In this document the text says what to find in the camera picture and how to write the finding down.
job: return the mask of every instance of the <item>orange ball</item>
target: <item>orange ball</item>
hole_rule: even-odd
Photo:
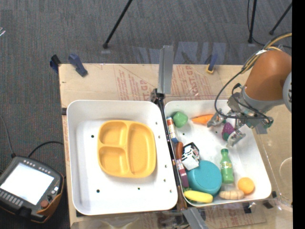
[[[237,186],[244,194],[252,193],[254,190],[254,182],[248,177],[240,178]]]

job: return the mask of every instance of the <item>green bottle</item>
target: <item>green bottle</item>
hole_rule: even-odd
[[[223,183],[229,184],[234,182],[232,162],[228,156],[229,150],[223,148],[221,151],[222,159],[220,161],[220,171],[223,177]]]

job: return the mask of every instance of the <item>white tray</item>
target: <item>white tray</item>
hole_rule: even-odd
[[[221,108],[226,114],[229,111],[227,100],[218,100],[217,108]],[[227,142],[222,139],[224,125],[207,127],[206,125],[192,122],[192,118],[200,115],[214,114],[214,100],[193,100],[193,101],[171,101],[165,105],[165,116],[172,116],[175,112],[181,111],[188,116],[188,122],[181,128],[176,128],[177,139],[186,145],[194,142],[199,149],[200,159],[208,160],[219,166],[221,160],[220,150],[226,148]],[[234,125],[234,119],[227,119]],[[246,195],[241,200],[225,200],[216,196],[212,203],[192,203],[197,207],[226,204],[233,202],[244,202],[265,199],[271,194],[271,183],[265,169],[262,157],[256,144],[252,129],[243,126],[240,129],[246,136],[228,148],[229,157],[233,164],[233,184],[223,184],[221,190],[237,188],[237,182],[242,177],[249,177],[255,184],[252,194]]]
[[[77,100],[67,108],[72,200],[84,215],[168,210],[178,199],[163,120],[148,101]],[[102,171],[97,136],[102,123],[113,119],[149,126],[156,142],[156,168],[144,178],[114,177]]]

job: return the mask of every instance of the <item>white screen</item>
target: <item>white screen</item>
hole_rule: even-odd
[[[36,205],[53,177],[19,163],[0,188]]]

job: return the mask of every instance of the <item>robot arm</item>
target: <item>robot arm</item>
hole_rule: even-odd
[[[251,67],[244,86],[237,84],[232,89],[232,95],[227,102],[230,111],[224,114],[221,109],[217,109],[216,99],[216,113],[207,123],[210,127],[220,125],[227,118],[235,119],[234,131],[228,137],[227,147],[231,147],[245,136],[239,131],[243,125],[249,128],[257,125],[269,128],[273,118],[266,116],[266,113],[273,107],[285,104],[288,110],[292,111],[292,57],[280,49],[270,47],[269,43],[246,62],[240,73]]]

